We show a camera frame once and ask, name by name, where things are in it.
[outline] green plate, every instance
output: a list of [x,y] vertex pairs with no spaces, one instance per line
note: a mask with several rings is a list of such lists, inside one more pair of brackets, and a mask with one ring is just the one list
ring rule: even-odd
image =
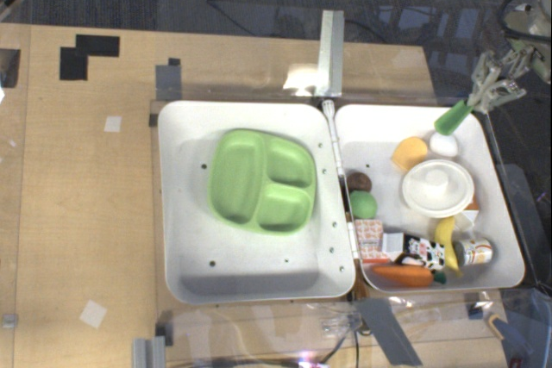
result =
[[253,232],[291,234],[311,218],[317,175],[299,144],[237,129],[216,147],[208,200],[216,217]]

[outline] brown ball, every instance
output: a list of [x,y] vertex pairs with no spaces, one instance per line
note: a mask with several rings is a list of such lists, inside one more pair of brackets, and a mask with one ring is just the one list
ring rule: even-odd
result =
[[366,173],[355,172],[347,177],[347,188],[349,192],[354,190],[372,191],[372,180]]

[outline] can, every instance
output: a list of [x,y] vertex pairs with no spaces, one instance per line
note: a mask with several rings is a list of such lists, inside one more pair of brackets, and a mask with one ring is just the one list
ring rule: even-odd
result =
[[459,240],[455,242],[458,265],[485,264],[492,259],[492,245],[486,239]]

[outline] banana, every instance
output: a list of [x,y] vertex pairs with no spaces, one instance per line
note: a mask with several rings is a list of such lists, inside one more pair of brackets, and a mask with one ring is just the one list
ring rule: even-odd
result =
[[445,247],[445,265],[460,274],[458,259],[456,259],[455,249],[452,247],[452,231],[454,228],[455,218],[453,216],[441,219],[435,230],[435,242]]

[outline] wooden table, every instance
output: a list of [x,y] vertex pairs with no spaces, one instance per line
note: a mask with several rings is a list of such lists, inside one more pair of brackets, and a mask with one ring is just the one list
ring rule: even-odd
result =
[[[74,47],[76,34],[120,36],[120,55],[90,57],[88,81],[60,81],[60,48]],[[182,345],[167,348],[169,360],[280,352],[297,348],[297,339],[321,352],[332,347],[333,340],[320,339],[321,316],[308,312],[311,304],[215,311],[166,297],[156,268],[148,126],[155,66],[168,58],[180,59],[188,91],[236,84],[279,91],[291,64],[316,64],[318,42],[0,24],[0,47],[22,50],[20,83],[5,91],[0,129],[24,146],[10,168],[0,167],[2,312],[19,316],[15,333],[1,330],[1,366],[11,366],[11,349],[16,368],[130,366],[132,340],[153,337],[165,311],[160,305],[196,333],[179,336]],[[374,101],[433,97],[419,47],[346,44],[343,89]],[[122,118],[120,132],[104,131],[108,116]],[[79,319],[90,300],[107,309],[99,328]],[[266,317],[252,321],[260,311]],[[260,328],[263,321],[275,341]],[[435,355],[459,337],[450,324],[439,327],[448,330],[440,332],[445,338],[416,344],[427,366],[442,365]],[[498,340],[478,327],[473,338],[454,343],[450,360],[501,366]],[[311,329],[317,332],[309,335]],[[230,337],[213,339],[217,333]],[[385,365],[373,338],[361,345],[362,360]],[[335,366],[354,366],[350,340],[346,346],[332,359]]]

